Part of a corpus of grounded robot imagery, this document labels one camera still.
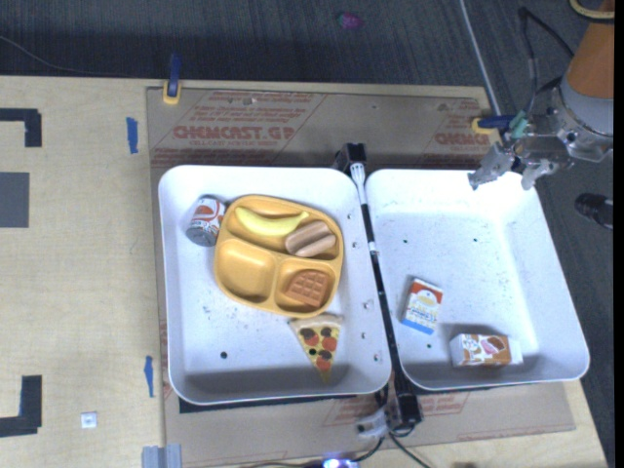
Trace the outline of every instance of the white tray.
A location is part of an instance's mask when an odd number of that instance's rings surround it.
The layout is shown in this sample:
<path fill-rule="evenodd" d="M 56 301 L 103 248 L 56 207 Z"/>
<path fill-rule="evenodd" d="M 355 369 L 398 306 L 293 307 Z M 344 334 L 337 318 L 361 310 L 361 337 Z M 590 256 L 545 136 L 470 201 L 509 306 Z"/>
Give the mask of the white tray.
<path fill-rule="evenodd" d="M 184 400 L 209 405 L 260 399 L 371 393 L 391 372 L 357 190 L 330 169 L 181 166 L 159 183 L 169 375 Z M 331 381 L 324 384 L 287 317 L 227 297 L 216 285 L 214 248 L 184 231 L 203 194 L 225 202 L 248 194 L 296 201 L 331 216 L 345 246 L 328 312 L 344 318 Z"/>
<path fill-rule="evenodd" d="M 466 172 L 382 170 L 366 183 L 379 264 L 408 378 L 433 391 L 582 376 L 589 352 L 534 189 L 506 174 L 473 191 Z M 444 291 L 432 335 L 399 322 L 410 277 Z M 524 364 L 454 369 L 459 332 L 506 334 Z"/>

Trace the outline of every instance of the wooden tabletop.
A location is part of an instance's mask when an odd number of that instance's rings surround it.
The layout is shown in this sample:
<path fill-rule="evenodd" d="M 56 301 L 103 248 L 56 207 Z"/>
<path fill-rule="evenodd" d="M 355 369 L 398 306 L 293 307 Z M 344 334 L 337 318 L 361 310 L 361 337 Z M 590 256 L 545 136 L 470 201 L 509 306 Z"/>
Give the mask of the wooden tabletop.
<path fill-rule="evenodd" d="M 288 84 L 187 82 L 197 88 Z M 0 122 L 0 172 L 29 174 L 27 227 L 0 227 L 0 417 L 20 411 L 21 378 L 41 375 L 42 426 L 0 438 L 0 465 L 140 466 L 163 446 L 147 87 L 156 80 L 0 77 L 0 108 L 35 108 L 43 144 Z M 323 86 L 344 93 L 456 95 L 453 87 Z M 485 94 L 479 94 L 485 105 Z M 129 123 L 136 122 L 136 152 Z M 154 397 L 144 369 L 152 360 Z M 565 384 L 573 431 L 417 448 L 431 466 L 606 466 L 580 382 Z M 97 413 L 97 428 L 81 414 Z M 363 466 L 406 466 L 397 449 Z"/>

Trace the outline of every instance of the gray square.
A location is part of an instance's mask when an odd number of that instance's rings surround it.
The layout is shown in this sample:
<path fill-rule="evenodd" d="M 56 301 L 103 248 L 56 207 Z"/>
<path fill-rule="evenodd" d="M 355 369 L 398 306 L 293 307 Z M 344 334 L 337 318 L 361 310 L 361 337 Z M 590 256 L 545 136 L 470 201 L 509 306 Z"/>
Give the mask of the gray square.
<path fill-rule="evenodd" d="M 30 174 L 0 172 L 0 227 L 28 227 Z"/>

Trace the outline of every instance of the pizza slice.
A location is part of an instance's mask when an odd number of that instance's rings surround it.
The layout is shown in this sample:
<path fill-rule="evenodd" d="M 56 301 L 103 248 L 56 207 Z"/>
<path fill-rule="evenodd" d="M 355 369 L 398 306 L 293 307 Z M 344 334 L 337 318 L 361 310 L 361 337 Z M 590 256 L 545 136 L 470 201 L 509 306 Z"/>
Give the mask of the pizza slice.
<path fill-rule="evenodd" d="M 294 319 L 289 321 L 289 326 L 312 365 L 323 381 L 328 383 L 338 347 L 342 318 L 326 313 L 309 319 Z"/>

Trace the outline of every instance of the banana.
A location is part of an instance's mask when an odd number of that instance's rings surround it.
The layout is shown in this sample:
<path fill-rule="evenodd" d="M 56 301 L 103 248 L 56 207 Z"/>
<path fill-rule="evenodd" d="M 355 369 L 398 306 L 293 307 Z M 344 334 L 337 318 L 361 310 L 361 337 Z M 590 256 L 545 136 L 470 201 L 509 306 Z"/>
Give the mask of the banana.
<path fill-rule="evenodd" d="M 238 207 L 234 213 L 247 229 L 260 236 L 286 236 L 310 215 L 308 212 L 301 212 L 296 216 L 268 218 L 243 207 Z"/>

